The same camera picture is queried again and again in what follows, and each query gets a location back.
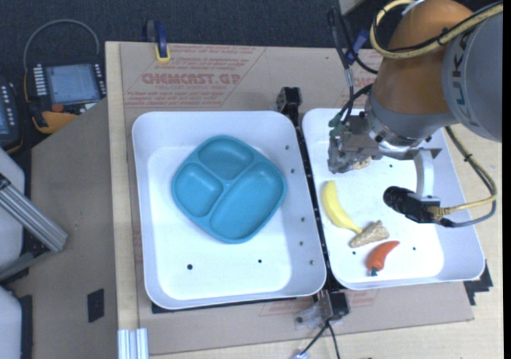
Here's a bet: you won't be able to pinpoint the tan pizza slice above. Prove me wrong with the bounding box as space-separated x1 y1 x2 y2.
349 219 390 249

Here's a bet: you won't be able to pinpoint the yellow banana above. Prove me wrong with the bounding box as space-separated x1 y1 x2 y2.
322 179 364 235

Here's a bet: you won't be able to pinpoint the orange pepper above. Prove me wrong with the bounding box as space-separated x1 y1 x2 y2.
366 239 401 278

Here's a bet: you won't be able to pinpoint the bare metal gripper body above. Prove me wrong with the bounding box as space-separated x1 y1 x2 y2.
334 114 425 160

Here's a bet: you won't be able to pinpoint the blue divided plate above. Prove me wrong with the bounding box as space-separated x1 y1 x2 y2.
171 134 288 245

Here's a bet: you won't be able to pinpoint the thin black rod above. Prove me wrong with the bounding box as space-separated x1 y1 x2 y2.
292 108 333 295

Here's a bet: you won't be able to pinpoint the brown cardboard board, red print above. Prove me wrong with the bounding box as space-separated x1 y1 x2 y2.
119 42 476 357

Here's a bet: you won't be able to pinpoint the black block with thin wires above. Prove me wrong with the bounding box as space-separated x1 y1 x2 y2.
276 86 302 119
319 290 352 322

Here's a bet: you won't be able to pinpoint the black cylinder on white bracket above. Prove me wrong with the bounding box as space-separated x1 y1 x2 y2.
382 147 443 225

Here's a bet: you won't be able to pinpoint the white plastic tray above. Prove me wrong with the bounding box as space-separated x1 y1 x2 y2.
301 108 486 291
131 110 328 310

